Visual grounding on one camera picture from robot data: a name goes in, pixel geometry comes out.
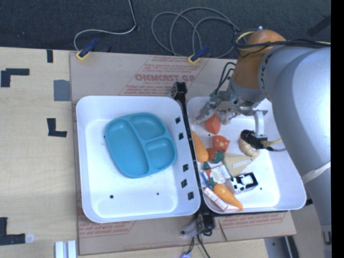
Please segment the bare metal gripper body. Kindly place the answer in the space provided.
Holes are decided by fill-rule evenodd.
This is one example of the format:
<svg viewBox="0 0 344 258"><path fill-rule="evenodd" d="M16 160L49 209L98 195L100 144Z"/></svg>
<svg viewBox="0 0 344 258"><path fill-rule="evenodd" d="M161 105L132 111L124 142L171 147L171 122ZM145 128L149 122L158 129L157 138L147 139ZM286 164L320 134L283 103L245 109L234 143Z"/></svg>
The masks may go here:
<svg viewBox="0 0 344 258"><path fill-rule="evenodd" d="M210 95L211 106L219 112L234 113L235 115L252 116L255 108L262 102L248 101L237 95L233 90L217 91Z"/></svg>

